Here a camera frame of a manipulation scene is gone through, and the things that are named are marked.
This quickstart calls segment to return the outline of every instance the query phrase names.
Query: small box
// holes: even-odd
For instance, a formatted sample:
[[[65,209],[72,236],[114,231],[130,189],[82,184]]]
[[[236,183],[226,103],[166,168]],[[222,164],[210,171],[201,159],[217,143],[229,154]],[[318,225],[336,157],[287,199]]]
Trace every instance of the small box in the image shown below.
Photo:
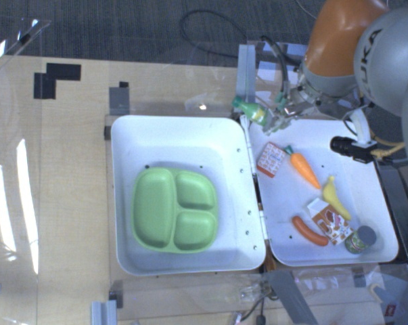
[[[286,153],[282,149],[269,142],[265,146],[264,152],[260,156],[256,168],[270,178],[273,178],[285,158],[285,155]]]
[[[344,242],[354,230],[332,205],[314,199],[307,205],[312,220],[321,228],[323,233],[334,245]]]

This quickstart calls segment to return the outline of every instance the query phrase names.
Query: green bottle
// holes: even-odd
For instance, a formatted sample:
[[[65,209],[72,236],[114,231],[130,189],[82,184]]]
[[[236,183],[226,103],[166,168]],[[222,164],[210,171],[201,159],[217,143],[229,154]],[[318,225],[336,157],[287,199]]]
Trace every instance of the green bottle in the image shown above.
[[[263,127],[267,124],[269,113],[260,104],[250,104],[244,102],[240,96],[236,96],[234,100],[232,100],[232,106],[242,110],[252,122],[262,125]]]

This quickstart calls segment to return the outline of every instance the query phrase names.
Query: green divided plate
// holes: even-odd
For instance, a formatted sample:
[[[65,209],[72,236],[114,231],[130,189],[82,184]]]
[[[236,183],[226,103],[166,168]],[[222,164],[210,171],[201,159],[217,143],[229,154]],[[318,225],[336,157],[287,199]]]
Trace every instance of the green divided plate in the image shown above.
[[[131,203],[133,235],[144,247],[198,253],[216,238],[216,190],[196,172],[152,167],[138,174]]]

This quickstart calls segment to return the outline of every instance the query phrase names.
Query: gray carpet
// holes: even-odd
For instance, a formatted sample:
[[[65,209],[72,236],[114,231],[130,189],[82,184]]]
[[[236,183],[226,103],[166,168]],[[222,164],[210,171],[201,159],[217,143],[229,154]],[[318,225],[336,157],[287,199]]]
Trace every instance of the gray carpet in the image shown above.
[[[323,3],[301,1],[312,14]],[[404,4],[390,0],[391,7]],[[266,33],[278,41],[306,44],[314,22],[295,0],[0,0],[2,16],[51,20],[43,37],[45,56],[235,66],[235,61],[208,55],[181,38],[179,21],[193,9],[229,16],[249,39]],[[216,52],[235,54],[237,44],[246,41],[232,25],[210,14],[190,16],[185,27],[191,39]]]

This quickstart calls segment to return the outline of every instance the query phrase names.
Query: white tray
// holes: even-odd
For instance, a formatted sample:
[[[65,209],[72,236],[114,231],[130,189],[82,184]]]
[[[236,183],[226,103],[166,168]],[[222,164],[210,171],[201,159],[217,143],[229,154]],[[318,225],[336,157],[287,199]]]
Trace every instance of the white tray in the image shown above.
[[[330,150],[335,136],[351,136],[340,121],[293,121],[270,136],[252,124],[250,141],[257,161],[267,142],[284,148],[290,144],[309,161],[321,186],[335,176],[338,196],[352,215],[351,226],[368,225],[377,232],[377,242],[360,255],[349,253],[344,244],[316,246],[302,237],[291,218],[300,215],[317,233],[322,233],[308,216],[307,205],[322,195],[292,167],[289,156],[271,179],[258,171],[260,194],[273,254],[289,266],[339,265],[392,261],[398,253],[398,240],[373,163],[362,164]]]
[[[242,128],[227,118],[123,116],[112,125],[116,250],[123,270],[137,276],[250,270],[265,258],[250,161]],[[199,172],[214,184],[219,229],[202,253],[160,253],[131,231],[137,175],[150,167]]]

